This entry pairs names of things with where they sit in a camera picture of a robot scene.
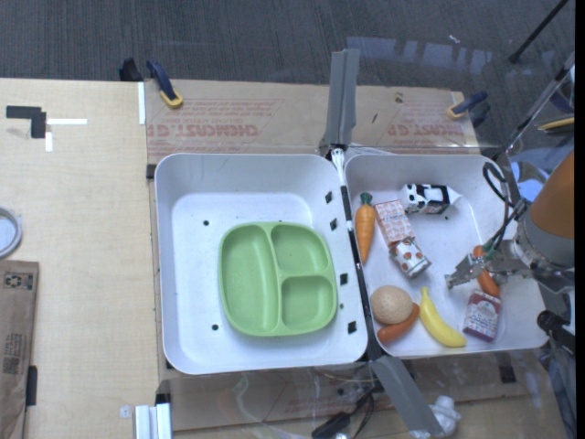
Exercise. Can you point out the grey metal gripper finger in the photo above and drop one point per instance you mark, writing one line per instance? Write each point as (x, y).
(470, 262)
(459, 280)

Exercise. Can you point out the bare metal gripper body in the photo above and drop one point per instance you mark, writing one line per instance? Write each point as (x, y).
(512, 263)

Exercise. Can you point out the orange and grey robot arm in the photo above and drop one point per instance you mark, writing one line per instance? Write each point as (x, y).
(550, 208)

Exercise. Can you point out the orange sausage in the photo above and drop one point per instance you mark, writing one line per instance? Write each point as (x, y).
(395, 331)
(488, 285)

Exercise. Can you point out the white plastic tray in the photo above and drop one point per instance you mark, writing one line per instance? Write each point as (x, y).
(196, 263)
(450, 240)

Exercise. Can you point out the purple and white packet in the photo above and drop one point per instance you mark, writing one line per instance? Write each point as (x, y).
(481, 316)

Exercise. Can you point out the yellow banana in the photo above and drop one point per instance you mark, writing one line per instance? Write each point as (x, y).
(439, 325)

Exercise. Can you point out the white can with orange print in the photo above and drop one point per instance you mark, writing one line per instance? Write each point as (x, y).
(410, 258)

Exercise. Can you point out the beige round bread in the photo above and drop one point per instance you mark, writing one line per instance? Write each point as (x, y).
(390, 303)

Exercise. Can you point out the black and white milk carton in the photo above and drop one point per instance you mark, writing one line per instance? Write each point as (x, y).
(427, 199)

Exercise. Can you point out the orange and white carton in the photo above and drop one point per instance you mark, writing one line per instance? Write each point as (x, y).
(394, 222)

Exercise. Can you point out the orange carrot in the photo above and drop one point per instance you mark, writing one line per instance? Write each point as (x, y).
(364, 229)

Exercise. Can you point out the crumpled white paper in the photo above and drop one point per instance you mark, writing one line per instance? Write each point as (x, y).
(444, 413)

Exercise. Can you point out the green divided plate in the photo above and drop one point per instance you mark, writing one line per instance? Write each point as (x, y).
(247, 281)

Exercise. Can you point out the brown cardboard board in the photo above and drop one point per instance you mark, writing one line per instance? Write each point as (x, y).
(274, 121)

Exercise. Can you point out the white tape roll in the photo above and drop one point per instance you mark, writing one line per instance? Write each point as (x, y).
(17, 233)

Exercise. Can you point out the brown paper envelope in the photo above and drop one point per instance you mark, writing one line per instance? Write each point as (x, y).
(16, 336)

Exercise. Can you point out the black cylinder on white bracket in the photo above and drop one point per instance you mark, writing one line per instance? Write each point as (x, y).
(554, 324)

